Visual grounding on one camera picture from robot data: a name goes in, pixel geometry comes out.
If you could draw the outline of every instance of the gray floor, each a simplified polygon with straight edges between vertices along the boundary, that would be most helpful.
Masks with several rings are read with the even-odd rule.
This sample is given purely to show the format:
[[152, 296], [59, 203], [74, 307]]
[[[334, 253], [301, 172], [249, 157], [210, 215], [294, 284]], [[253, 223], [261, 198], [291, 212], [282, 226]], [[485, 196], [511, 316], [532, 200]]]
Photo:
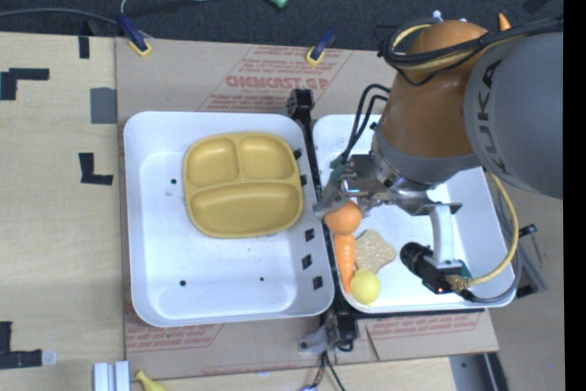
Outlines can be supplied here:
[[510, 391], [563, 390], [563, 201], [508, 187], [507, 191], [515, 205], [519, 226], [533, 223], [537, 227], [536, 233], [523, 237], [520, 243], [533, 256], [548, 290], [491, 310], [500, 346], [497, 356]]

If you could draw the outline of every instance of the cracker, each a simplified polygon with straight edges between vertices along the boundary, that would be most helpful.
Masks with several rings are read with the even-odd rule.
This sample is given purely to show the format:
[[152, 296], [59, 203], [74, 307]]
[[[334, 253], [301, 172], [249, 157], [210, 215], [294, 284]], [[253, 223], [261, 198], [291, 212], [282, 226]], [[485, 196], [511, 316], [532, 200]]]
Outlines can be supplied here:
[[396, 249], [387, 243], [376, 230], [366, 230], [356, 238], [356, 265], [375, 274], [381, 267], [392, 263]]

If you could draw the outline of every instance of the cardboard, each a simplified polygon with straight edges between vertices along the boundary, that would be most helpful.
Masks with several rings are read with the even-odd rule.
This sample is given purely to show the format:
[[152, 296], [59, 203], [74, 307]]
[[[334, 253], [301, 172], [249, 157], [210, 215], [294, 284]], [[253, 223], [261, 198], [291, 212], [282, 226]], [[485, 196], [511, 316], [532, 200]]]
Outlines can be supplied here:
[[[125, 224], [122, 130], [143, 111], [284, 113], [293, 89], [311, 89], [314, 119], [353, 114], [364, 87], [390, 86], [394, 71], [373, 51], [328, 49], [319, 66], [305, 61], [308, 49], [151, 39], [145, 58], [116, 40], [121, 228]], [[382, 111], [382, 105], [374, 113]], [[314, 332], [318, 318], [155, 328], [134, 313], [125, 261], [126, 360], [154, 379], [223, 375], [315, 366], [300, 354], [298, 338]], [[360, 320], [360, 337], [337, 364], [356, 364], [462, 353], [493, 352], [498, 344], [487, 311], [408, 315]]]

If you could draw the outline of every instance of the black hole in bin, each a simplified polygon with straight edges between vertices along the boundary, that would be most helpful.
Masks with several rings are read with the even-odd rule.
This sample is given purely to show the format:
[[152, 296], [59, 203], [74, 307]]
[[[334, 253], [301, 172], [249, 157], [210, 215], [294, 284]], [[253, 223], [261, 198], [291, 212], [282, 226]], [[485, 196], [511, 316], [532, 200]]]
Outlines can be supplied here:
[[313, 289], [317, 290], [318, 288], [323, 287], [323, 279], [321, 276], [317, 276], [313, 278]]
[[311, 255], [306, 255], [303, 259], [301, 259], [301, 265], [303, 266], [303, 270], [311, 266], [312, 262], [313, 261], [311, 261]]

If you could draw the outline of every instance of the light wood surface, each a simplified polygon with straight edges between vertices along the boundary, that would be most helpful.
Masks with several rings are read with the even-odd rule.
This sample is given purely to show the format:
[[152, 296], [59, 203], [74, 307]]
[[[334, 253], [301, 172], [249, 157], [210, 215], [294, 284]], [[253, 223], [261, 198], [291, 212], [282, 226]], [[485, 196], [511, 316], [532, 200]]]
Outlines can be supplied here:
[[[115, 88], [114, 40], [0, 33], [0, 71], [48, 68], [0, 101], [0, 320], [12, 349], [56, 351], [57, 363], [1, 370], [0, 389], [92, 389], [92, 365], [124, 360], [117, 125], [93, 125], [90, 89]], [[81, 184], [79, 153], [112, 186]], [[169, 380], [188, 389], [298, 390], [315, 369]], [[346, 389], [453, 391], [447, 358], [338, 366]], [[132, 389], [141, 389], [134, 383]], [[327, 373], [320, 390], [336, 389]]]

